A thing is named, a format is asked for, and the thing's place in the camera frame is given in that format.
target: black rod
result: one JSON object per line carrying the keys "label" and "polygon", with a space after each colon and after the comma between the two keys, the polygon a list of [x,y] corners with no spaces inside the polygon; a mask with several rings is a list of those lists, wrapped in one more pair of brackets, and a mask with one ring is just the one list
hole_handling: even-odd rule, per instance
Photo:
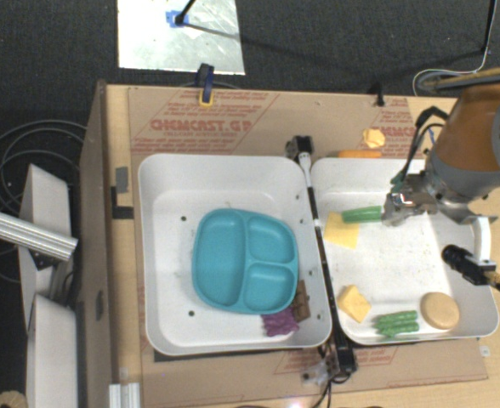
{"label": "black rod", "polygon": [[191,7],[193,6],[193,3],[195,2],[196,0],[190,0],[188,4],[185,5],[185,8],[182,10],[182,12],[174,17],[174,24],[176,24],[177,26],[181,26],[184,24],[184,17],[188,14]]}
{"label": "black rod", "polygon": [[496,9],[496,0],[490,0],[490,4],[488,5],[488,21],[486,22],[486,33],[485,33],[485,42],[482,44],[482,51],[485,52],[488,47],[488,42],[490,41],[490,31],[491,31],[491,23],[494,20],[494,10]]}

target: white tray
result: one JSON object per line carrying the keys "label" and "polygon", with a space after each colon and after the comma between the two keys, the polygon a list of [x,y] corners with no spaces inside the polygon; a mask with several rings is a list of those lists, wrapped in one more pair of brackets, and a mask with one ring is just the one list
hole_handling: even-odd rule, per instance
{"label": "white tray", "polygon": [[[319,160],[312,168],[312,181],[323,227],[330,212],[382,206],[389,180],[403,164],[386,159]],[[422,161],[412,163],[413,172],[422,168]],[[483,218],[479,226],[457,225],[439,213],[409,218],[398,227],[361,224],[355,250],[325,241],[336,294],[354,284],[372,305],[361,324],[338,312],[347,336],[357,343],[373,345],[483,337],[493,333],[499,317],[490,287],[471,285],[440,256],[446,245],[455,244],[470,252],[479,247],[480,257],[489,258],[487,219]],[[461,318],[455,328],[437,330],[419,317],[419,332],[399,335],[393,340],[385,339],[372,328],[372,320],[378,315],[408,309],[419,312],[420,299],[427,292],[444,292],[457,301]]]}
{"label": "white tray", "polygon": [[[139,169],[145,265],[146,330],[169,355],[322,344],[332,323],[302,170],[282,157],[159,154]],[[267,214],[293,231],[299,279],[311,317],[298,331],[266,337],[261,317],[204,303],[191,281],[191,257],[202,217],[222,207]]]}

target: metal plate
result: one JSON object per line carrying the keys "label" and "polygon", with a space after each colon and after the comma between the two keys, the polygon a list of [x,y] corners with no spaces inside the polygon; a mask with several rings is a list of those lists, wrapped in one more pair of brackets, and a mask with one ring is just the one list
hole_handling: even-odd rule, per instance
{"label": "metal plate", "polygon": [[197,0],[188,24],[173,26],[167,14],[188,1],[118,0],[119,66],[195,72],[206,63],[219,74],[244,75],[235,0]]}

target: teal plate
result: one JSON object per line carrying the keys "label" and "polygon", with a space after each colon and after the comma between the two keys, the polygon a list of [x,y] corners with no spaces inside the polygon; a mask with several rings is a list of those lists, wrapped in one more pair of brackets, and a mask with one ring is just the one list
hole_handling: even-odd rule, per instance
{"label": "teal plate", "polygon": [[199,298],[219,309],[253,315],[282,311],[298,284],[293,232],[271,216],[214,210],[197,229],[192,280]]}

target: black carpet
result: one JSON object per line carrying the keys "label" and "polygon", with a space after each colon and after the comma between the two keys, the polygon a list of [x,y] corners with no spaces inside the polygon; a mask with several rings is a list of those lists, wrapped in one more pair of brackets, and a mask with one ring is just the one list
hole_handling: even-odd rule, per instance
{"label": "black carpet", "polygon": [[[236,0],[245,76],[219,80],[242,88],[412,94],[422,69],[480,65],[489,0]],[[180,85],[188,73],[117,68],[116,0],[0,0],[0,135],[42,119],[87,121],[94,84]],[[486,68],[500,66],[500,0]],[[6,144],[0,144],[0,155]],[[20,148],[57,150],[74,162],[79,148],[51,134]],[[69,167],[30,156],[7,167],[15,191],[26,162],[69,182]],[[0,269],[18,276],[14,254]],[[0,393],[25,389],[19,287],[0,279]]]}

